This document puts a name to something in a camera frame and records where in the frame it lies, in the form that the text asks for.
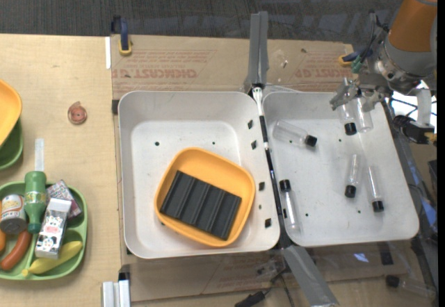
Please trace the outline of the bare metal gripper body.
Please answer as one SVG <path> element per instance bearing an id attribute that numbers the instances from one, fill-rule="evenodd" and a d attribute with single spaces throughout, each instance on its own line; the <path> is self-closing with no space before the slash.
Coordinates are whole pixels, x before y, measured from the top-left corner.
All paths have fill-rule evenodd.
<path id="1" fill-rule="evenodd" d="M 409 94 L 421 79 L 404 72 L 390 58 L 377 55 L 366 60 L 359 70 L 359 87 L 362 91 L 374 91 L 390 97 L 393 92 Z"/>

